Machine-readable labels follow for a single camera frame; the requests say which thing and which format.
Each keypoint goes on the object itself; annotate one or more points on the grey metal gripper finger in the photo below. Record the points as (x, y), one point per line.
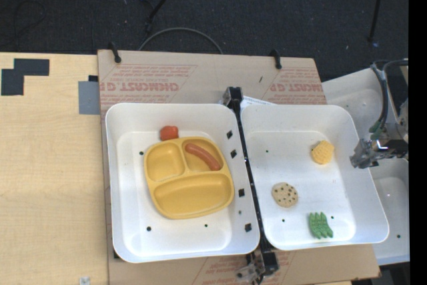
(373, 162)
(359, 154)

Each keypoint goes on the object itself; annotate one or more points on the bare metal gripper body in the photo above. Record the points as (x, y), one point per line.
(395, 147)

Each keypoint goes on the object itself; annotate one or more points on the yellow toy corn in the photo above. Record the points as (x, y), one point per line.
(322, 152)

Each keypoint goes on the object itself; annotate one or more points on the white plastic tray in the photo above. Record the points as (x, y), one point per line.
(133, 237)
(300, 123)

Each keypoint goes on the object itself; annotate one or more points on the green toy beans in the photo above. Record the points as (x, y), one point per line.
(320, 226)

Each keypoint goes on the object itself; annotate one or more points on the beige toy biscuit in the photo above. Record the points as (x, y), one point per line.
(284, 195)

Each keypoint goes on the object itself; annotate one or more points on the thin black rod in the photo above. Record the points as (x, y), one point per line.
(251, 177)

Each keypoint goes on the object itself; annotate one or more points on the white printed paper sheet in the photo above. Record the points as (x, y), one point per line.
(258, 100)

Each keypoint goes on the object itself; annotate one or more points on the orange toy sausage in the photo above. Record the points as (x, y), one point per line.
(204, 156)

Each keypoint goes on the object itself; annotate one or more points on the yellow divided plate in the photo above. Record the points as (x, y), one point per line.
(193, 193)

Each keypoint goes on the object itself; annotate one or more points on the brown cardboard board red print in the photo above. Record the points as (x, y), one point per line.
(200, 76)

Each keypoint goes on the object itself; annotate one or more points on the orange-red toy food piece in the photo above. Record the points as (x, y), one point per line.
(168, 133)

